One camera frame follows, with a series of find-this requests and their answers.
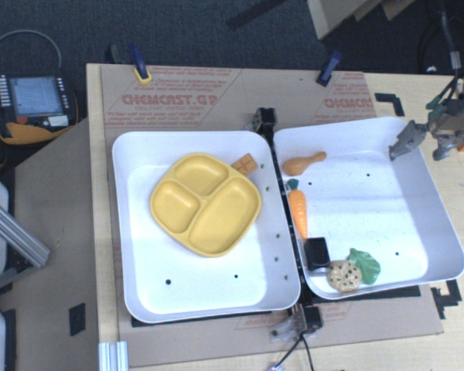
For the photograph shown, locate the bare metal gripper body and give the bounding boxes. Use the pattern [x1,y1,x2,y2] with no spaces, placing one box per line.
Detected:
[427,97,464,141]

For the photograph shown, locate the white plastic tray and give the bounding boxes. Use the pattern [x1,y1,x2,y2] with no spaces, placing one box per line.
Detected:
[272,116,464,301]
[111,130,302,325]

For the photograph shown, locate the tan chicken drumstick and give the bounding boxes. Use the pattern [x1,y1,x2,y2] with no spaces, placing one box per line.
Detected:
[281,151,328,177]

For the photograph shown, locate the orange carrot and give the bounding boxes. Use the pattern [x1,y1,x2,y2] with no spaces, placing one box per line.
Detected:
[285,179,309,240]

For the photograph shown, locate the green lettuce leaf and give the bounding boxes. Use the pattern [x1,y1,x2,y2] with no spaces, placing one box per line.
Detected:
[346,247,381,286]

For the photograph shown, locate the black box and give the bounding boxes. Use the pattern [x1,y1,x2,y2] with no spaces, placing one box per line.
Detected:
[303,237,332,273]

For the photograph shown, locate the tan chocolate chip cookie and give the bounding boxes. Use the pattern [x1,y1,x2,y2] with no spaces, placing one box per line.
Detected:
[326,260,363,294]

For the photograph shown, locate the brown wafer biscuit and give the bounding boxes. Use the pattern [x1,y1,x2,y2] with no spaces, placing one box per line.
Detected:
[230,152,259,176]

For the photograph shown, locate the brown cardboard board red print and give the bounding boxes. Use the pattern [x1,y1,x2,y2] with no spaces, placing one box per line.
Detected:
[100,64,445,369]

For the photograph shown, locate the yellow divided plate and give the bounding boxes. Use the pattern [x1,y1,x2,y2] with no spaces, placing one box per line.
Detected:
[149,152,263,258]

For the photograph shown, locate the black block with thin wires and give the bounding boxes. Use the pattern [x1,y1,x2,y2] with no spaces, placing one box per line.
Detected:
[250,107,278,135]
[269,305,326,344]

